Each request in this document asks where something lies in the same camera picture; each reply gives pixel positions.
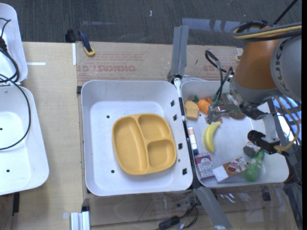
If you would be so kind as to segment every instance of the white tray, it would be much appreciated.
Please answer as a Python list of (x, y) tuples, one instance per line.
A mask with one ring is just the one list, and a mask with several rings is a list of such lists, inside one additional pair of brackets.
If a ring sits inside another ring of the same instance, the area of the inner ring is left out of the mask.
[[(183, 101), (192, 100), (196, 95), (199, 99), (213, 96), (220, 86), (219, 81), (187, 81), (181, 86)], [(229, 90), (229, 82), (225, 82), (223, 92)], [(267, 104), (260, 106), (260, 110), (269, 112)], [(204, 113), (197, 120), (187, 119), (187, 125), (194, 127), (195, 137), (199, 154), (208, 152), (203, 143), (203, 134), (208, 124), (205, 121)], [(262, 120), (254, 121), (248, 117), (236, 120), (223, 116), (223, 122), (217, 128), (214, 135), (215, 152), (210, 153), (213, 167), (216, 168), (228, 161), (241, 156), (249, 162), (250, 157), (243, 152), (244, 145), (248, 142), (247, 135), (251, 130), (256, 130), (265, 134)], [(289, 169), (284, 156), (275, 154), (265, 154), (263, 166), (256, 181), (248, 182), (244, 175), (238, 174), (226, 180), (217, 182), (215, 177), (205, 178), (200, 182), (210, 188), (242, 186), (251, 184), (267, 184), (284, 182), (289, 175)]]
[[(20, 70), (19, 82), (27, 77), (27, 65), (21, 41), (17, 13), (10, 5), (0, 3), (0, 17), (11, 19), (3, 38), (7, 49)], [(0, 34), (5, 21), (0, 20)], [(14, 67), (0, 53), (1, 74), (12, 76)], [(42, 185), (49, 175), (44, 141), (31, 92), (21, 87), (28, 97), (31, 126), (28, 135), (16, 146), (0, 150), (0, 195), (32, 189)], [(0, 148), (17, 142), (28, 127), (28, 106), (22, 92), (12, 86), (0, 85)]]
[[(85, 181), (93, 194), (112, 196), (179, 191), (190, 187), (193, 175), (174, 85), (167, 81), (93, 80), (83, 86), (81, 97)], [(117, 162), (112, 126), (123, 116), (140, 113), (155, 113), (168, 122), (177, 148), (177, 160), (169, 169), (130, 175)]]

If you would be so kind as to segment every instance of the yellow divided plate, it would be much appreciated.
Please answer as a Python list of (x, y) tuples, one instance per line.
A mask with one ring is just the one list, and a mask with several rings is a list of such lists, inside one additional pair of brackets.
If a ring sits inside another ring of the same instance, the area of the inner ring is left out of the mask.
[(166, 170), (177, 157), (172, 131), (157, 114), (135, 114), (118, 119), (112, 128), (113, 147), (121, 168), (142, 175)]

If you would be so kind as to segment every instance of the banana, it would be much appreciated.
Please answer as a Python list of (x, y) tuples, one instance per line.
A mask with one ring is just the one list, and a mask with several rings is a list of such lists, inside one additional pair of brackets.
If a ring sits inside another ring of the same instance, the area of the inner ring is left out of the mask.
[(205, 133), (203, 134), (203, 143), (205, 144), (205, 147), (209, 152), (214, 152), (213, 136), (214, 136), (216, 129), (220, 125), (221, 125), (221, 122), (209, 124), (209, 126), (207, 126), (205, 130)]

